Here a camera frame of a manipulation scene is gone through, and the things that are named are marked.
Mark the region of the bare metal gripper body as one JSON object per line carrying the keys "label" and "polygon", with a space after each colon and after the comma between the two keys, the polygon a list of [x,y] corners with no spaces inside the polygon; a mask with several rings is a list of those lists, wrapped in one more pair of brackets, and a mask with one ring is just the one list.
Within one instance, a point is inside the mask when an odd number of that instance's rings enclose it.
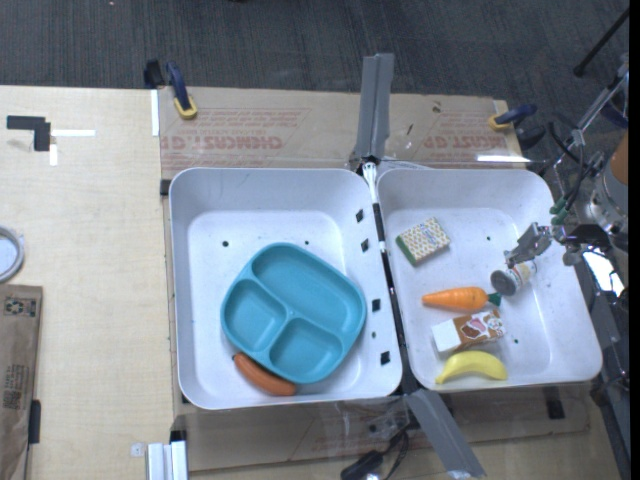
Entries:
{"label": "bare metal gripper body", "polygon": [[558,198],[549,212],[554,225],[562,225],[566,243],[589,244],[601,249],[628,248],[628,191],[594,189],[580,205],[574,203],[581,220],[565,224],[569,210],[568,197]]}

